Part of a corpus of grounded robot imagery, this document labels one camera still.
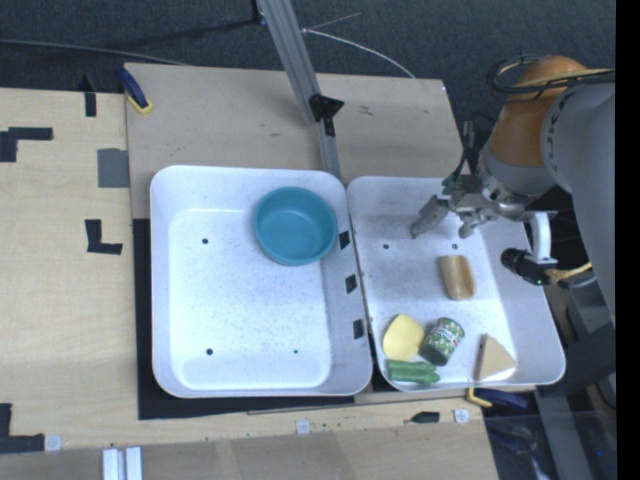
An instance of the black mat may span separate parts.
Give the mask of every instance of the black mat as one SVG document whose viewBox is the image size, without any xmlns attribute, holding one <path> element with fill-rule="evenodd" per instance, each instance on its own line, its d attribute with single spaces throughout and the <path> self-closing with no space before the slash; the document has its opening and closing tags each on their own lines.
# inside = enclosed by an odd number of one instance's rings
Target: black mat
<svg viewBox="0 0 640 480">
<path fill-rule="evenodd" d="M 177 398 L 156 382 L 151 366 L 151 233 L 148 219 L 133 221 L 138 350 L 138 417 L 190 418 L 249 410 L 346 405 L 353 397 Z"/>
</svg>

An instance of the can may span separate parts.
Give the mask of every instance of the can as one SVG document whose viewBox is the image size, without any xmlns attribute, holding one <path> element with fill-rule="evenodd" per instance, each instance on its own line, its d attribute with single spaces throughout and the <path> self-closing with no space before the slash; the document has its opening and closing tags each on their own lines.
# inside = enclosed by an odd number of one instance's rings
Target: can
<svg viewBox="0 0 640 480">
<path fill-rule="evenodd" d="M 464 338 L 464 329 L 451 318 L 438 318 L 435 326 L 427 333 L 420 353 L 431 364 L 444 366 Z"/>
</svg>

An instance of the teal bowl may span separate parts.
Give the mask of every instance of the teal bowl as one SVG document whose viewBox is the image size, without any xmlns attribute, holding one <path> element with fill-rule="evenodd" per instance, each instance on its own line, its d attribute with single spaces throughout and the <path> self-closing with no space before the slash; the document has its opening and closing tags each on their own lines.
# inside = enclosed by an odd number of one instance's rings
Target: teal bowl
<svg viewBox="0 0 640 480">
<path fill-rule="evenodd" d="M 306 265 L 323 258 L 338 235 L 336 216 L 317 194 L 283 187 L 256 206 L 253 230 L 262 250 L 282 265 Z"/>
</svg>

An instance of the blue plate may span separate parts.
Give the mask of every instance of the blue plate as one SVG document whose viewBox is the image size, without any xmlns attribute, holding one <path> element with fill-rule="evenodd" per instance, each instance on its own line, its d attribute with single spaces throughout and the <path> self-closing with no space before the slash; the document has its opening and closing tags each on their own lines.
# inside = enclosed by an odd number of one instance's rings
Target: blue plate
<svg viewBox="0 0 640 480">
<path fill-rule="evenodd" d="M 283 187 L 255 208 L 253 230 L 263 251 L 283 265 L 305 265 L 324 257 L 338 235 L 336 216 L 317 194 Z"/>
</svg>

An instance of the blue bowl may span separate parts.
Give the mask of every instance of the blue bowl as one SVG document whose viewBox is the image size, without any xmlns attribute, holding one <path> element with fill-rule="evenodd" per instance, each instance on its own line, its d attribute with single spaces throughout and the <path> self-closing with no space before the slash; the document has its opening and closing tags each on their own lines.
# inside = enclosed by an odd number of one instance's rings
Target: blue bowl
<svg viewBox="0 0 640 480">
<path fill-rule="evenodd" d="M 298 187 L 283 187 L 260 200 L 253 214 L 253 230 L 271 259 L 282 265 L 305 265 L 331 250 L 338 224 L 320 196 Z"/>
</svg>

